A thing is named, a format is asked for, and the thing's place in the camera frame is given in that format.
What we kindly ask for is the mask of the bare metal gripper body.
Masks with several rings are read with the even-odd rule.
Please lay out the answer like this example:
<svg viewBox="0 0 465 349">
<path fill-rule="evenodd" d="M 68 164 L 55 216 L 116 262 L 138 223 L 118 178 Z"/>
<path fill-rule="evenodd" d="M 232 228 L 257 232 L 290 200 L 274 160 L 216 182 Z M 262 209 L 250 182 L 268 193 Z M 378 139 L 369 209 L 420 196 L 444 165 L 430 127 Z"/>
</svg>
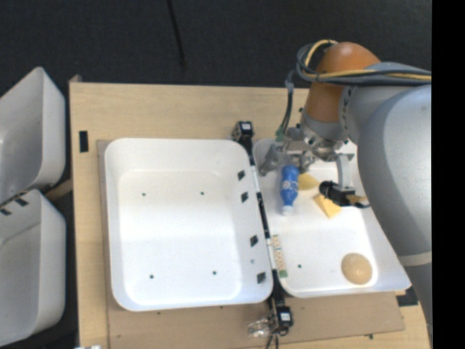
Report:
<svg viewBox="0 0 465 349">
<path fill-rule="evenodd" d="M 282 150 L 287 155 L 312 156 L 329 161 L 342 148 L 342 141 L 326 139 L 306 127 L 289 128 L 283 137 Z"/>
</svg>

